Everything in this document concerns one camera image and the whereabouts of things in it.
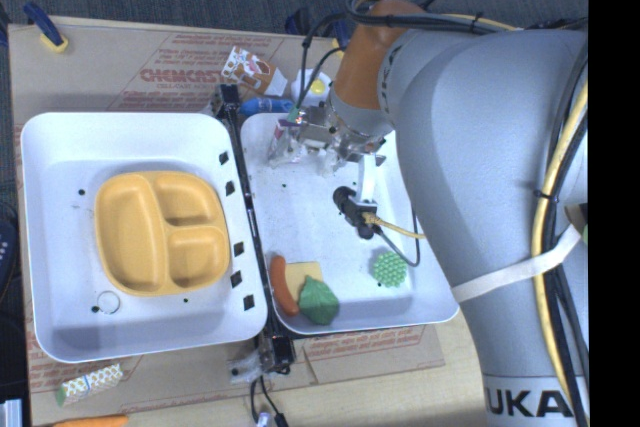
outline white strap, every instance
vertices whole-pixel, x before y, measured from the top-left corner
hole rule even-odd
[[[560,265],[581,238],[578,230],[572,224],[569,224],[569,227],[564,231],[551,251],[453,287],[451,289],[453,296],[458,303],[461,303],[484,295],[496,288],[530,279],[547,272]]]

